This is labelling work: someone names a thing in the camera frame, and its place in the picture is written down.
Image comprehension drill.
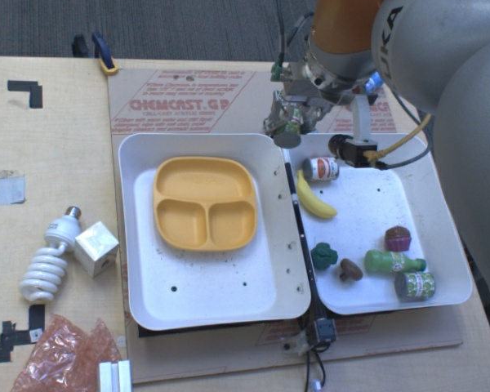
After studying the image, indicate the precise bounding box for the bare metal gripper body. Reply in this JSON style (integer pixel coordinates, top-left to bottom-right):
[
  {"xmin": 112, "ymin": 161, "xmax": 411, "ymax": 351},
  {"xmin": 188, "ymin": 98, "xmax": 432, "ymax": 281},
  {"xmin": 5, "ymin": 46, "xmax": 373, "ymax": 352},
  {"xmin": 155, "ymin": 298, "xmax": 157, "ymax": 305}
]
[{"xmin": 278, "ymin": 57, "xmax": 373, "ymax": 112}]

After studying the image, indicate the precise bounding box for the small green label can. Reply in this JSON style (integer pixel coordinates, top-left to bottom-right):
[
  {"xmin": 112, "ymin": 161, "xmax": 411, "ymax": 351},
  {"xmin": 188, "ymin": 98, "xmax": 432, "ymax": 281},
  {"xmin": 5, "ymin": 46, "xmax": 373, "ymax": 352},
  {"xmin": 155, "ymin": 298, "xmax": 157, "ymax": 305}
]
[{"xmin": 272, "ymin": 106, "xmax": 304, "ymax": 149}]

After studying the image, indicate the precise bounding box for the small orange label can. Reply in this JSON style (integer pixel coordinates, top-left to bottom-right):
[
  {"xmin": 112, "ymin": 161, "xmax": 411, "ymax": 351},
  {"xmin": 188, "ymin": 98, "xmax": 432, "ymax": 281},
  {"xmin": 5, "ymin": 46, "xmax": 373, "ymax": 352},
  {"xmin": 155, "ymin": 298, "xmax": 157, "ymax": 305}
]
[{"xmin": 301, "ymin": 156, "xmax": 341, "ymax": 183}]

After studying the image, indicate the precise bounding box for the yellow banana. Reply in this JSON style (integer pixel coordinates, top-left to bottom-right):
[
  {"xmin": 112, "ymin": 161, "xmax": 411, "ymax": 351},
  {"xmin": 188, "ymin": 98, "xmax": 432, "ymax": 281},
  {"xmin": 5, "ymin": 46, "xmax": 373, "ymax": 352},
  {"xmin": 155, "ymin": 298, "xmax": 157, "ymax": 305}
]
[{"xmin": 296, "ymin": 168, "xmax": 339, "ymax": 221}]

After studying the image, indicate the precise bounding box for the brown cardboard board red print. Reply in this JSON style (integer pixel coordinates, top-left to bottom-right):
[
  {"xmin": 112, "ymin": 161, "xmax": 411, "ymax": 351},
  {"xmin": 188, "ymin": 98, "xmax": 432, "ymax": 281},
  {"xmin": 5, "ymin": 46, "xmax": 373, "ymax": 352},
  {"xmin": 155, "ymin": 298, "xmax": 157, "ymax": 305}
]
[{"xmin": 105, "ymin": 67, "xmax": 465, "ymax": 385}]

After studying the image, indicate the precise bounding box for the white plastic tray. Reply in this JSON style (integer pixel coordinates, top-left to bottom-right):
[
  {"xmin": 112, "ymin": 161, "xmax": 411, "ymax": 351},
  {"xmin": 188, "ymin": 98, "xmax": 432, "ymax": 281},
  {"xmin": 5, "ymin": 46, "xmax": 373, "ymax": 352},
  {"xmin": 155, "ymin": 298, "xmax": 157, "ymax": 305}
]
[
  {"xmin": 283, "ymin": 131, "xmax": 474, "ymax": 316},
  {"xmin": 117, "ymin": 131, "xmax": 313, "ymax": 332}
]

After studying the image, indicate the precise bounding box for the yellow divided plate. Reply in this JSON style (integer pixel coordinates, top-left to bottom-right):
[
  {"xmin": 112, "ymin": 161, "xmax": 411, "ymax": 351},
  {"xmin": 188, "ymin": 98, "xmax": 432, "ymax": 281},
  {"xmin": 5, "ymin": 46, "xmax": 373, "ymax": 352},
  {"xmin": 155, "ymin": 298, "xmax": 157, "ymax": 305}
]
[{"xmin": 152, "ymin": 155, "xmax": 258, "ymax": 253}]

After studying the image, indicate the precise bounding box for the thin black and white rod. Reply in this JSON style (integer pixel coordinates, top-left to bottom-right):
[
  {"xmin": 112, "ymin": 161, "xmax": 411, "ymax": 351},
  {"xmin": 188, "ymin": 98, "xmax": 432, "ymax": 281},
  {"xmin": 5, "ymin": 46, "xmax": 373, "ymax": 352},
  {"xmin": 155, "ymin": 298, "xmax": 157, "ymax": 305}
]
[{"xmin": 281, "ymin": 147, "xmax": 328, "ymax": 323}]

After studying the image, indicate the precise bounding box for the green broccoli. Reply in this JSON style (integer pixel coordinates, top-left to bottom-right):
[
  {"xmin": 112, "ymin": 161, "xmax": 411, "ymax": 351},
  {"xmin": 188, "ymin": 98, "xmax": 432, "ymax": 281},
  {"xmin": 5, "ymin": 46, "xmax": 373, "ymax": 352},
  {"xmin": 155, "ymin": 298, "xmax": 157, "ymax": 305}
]
[{"xmin": 310, "ymin": 242, "xmax": 339, "ymax": 271}]

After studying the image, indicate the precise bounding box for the purple and brown cupcake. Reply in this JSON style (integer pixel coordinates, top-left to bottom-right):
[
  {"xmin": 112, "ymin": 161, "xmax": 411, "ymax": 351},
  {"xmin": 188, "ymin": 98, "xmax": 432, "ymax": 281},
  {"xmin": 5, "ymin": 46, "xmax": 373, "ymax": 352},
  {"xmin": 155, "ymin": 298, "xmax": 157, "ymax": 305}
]
[{"xmin": 384, "ymin": 225, "xmax": 413, "ymax": 253}]

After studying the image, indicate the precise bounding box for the brown mushroom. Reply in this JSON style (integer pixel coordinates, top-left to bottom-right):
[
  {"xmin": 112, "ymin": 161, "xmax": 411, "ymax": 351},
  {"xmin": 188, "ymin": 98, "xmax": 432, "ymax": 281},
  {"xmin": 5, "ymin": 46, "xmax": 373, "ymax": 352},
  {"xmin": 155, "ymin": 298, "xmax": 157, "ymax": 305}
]
[{"xmin": 337, "ymin": 258, "xmax": 364, "ymax": 283}]

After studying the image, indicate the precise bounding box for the green bottle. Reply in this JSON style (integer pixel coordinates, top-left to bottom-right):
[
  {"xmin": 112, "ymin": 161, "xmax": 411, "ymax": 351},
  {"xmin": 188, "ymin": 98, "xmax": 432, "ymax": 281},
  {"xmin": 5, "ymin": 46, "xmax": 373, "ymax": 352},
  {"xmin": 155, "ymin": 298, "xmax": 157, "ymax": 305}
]
[{"xmin": 363, "ymin": 249, "xmax": 427, "ymax": 276}]

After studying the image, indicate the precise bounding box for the large green label can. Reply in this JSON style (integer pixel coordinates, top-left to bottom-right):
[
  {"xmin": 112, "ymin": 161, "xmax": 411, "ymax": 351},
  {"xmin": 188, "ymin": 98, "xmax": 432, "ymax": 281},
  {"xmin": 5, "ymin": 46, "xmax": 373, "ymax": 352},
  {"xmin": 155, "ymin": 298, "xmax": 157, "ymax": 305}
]
[{"xmin": 394, "ymin": 271, "xmax": 437, "ymax": 303}]

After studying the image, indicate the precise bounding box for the white cube box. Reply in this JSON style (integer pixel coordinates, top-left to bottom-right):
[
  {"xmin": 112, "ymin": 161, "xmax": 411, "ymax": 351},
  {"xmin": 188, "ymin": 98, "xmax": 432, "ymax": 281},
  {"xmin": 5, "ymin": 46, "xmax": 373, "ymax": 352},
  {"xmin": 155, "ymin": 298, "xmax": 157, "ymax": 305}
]
[{"xmin": 73, "ymin": 220, "xmax": 120, "ymax": 278}]

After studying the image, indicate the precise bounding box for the white spiral light bulb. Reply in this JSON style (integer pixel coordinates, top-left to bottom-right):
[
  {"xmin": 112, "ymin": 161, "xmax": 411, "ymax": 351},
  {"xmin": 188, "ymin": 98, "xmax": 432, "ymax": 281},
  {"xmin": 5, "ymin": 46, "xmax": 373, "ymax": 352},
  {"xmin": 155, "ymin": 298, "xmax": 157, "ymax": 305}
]
[{"xmin": 18, "ymin": 205, "xmax": 83, "ymax": 305}]

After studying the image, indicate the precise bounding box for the pink bubble wrap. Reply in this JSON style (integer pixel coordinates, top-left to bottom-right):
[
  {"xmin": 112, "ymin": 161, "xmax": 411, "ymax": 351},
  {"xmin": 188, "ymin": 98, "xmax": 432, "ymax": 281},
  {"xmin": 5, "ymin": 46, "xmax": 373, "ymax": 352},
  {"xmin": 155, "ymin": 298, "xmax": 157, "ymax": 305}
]
[{"xmin": 10, "ymin": 313, "xmax": 123, "ymax": 392}]

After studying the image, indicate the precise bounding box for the black cylinder on white bracket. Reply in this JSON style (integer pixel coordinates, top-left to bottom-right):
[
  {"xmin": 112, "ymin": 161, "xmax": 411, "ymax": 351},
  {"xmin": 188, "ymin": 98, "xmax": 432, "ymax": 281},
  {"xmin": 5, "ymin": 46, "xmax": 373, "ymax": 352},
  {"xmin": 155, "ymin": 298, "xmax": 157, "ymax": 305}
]
[{"xmin": 327, "ymin": 94, "xmax": 379, "ymax": 169}]

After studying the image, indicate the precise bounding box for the black block with thin wires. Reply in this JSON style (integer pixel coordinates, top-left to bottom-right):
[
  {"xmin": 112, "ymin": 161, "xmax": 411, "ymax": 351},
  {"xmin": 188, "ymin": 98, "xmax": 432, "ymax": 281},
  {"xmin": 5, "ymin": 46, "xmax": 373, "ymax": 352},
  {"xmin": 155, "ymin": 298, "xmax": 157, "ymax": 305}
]
[{"xmin": 311, "ymin": 316, "xmax": 338, "ymax": 346}]

